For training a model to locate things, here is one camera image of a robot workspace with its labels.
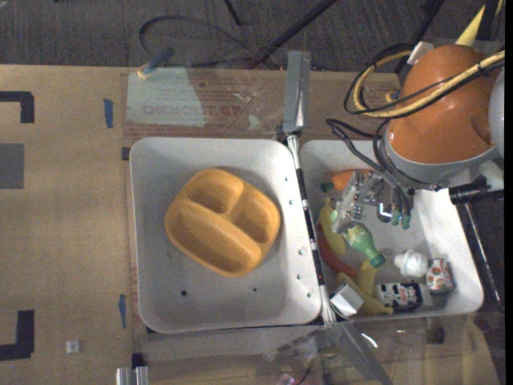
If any orange carrot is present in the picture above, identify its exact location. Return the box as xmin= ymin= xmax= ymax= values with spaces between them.
xmin=320 ymin=168 xmax=376 ymax=194

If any orange divided plate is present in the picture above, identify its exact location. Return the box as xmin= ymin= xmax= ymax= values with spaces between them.
xmin=163 ymin=167 xmax=282 ymax=278

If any white crumpled lump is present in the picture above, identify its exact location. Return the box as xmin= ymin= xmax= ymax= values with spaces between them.
xmin=393 ymin=248 xmax=430 ymax=278

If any small can red green print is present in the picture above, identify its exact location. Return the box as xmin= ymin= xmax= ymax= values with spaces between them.
xmin=425 ymin=257 xmax=455 ymax=295

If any thin black and white rod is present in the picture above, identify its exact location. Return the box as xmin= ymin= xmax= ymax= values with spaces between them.
xmin=285 ymin=134 xmax=337 ymax=325

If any white plastic tray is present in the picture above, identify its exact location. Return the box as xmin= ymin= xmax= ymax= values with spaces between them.
xmin=128 ymin=136 xmax=324 ymax=334
xmin=297 ymin=139 xmax=485 ymax=322

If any green plastic bottle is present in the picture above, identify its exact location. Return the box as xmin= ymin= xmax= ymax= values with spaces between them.
xmin=340 ymin=221 xmax=387 ymax=269

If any small grey white box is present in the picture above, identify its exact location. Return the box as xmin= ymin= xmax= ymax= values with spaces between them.
xmin=329 ymin=282 xmax=366 ymax=318

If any black cylinder on white bracket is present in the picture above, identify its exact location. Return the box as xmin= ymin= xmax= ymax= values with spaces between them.
xmin=447 ymin=161 xmax=505 ymax=206

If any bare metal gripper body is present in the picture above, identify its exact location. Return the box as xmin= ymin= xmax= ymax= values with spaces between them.
xmin=338 ymin=169 xmax=386 ymax=217

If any yellow banana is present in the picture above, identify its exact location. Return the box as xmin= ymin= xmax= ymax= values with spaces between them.
xmin=336 ymin=259 xmax=394 ymax=318
xmin=318 ymin=197 xmax=347 ymax=257

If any black and white carton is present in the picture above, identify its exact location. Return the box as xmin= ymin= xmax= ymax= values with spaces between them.
xmin=374 ymin=281 xmax=434 ymax=313

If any red sausage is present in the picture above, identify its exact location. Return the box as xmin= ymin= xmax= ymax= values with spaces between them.
xmin=316 ymin=225 xmax=361 ymax=279

